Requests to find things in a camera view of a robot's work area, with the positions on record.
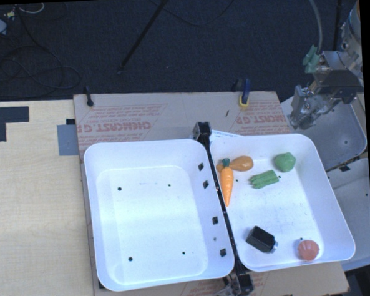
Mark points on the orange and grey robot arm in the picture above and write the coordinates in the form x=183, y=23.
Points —
x=356, y=16

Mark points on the green toy pepper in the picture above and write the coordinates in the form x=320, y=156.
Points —
x=285, y=162

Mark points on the thin black rod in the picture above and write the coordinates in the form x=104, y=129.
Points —
x=224, y=213

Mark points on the black box with silver cap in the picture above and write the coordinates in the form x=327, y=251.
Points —
x=260, y=239

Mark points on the green toy bean bundle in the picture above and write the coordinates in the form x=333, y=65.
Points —
x=264, y=179

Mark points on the yellow-orange toy chicken leg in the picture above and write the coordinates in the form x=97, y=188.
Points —
x=243, y=163

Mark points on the orange toy carrot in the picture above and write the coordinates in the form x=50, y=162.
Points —
x=227, y=182

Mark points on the white paper slip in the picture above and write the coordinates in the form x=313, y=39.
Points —
x=224, y=133

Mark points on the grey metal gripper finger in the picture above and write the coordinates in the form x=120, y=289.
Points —
x=300, y=112
x=324, y=103

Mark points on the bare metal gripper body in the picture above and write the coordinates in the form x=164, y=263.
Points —
x=340, y=78

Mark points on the white plastic tray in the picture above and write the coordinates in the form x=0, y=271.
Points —
x=282, y=210
x=151, y=215

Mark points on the brown cardboard board red print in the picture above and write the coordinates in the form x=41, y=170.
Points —
x=170, y=117

